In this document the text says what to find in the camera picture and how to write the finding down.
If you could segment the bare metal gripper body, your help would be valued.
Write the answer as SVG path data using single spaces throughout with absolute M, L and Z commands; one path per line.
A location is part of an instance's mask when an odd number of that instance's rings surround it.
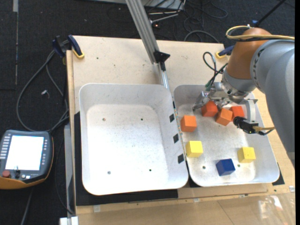
M 214 82 L 207 85 L 205 91 L 208 93 L 208 98 L 216 102 L 226 101 L 239 104 L 246 97 L 245 92 L 237 90 L 228 82 Z

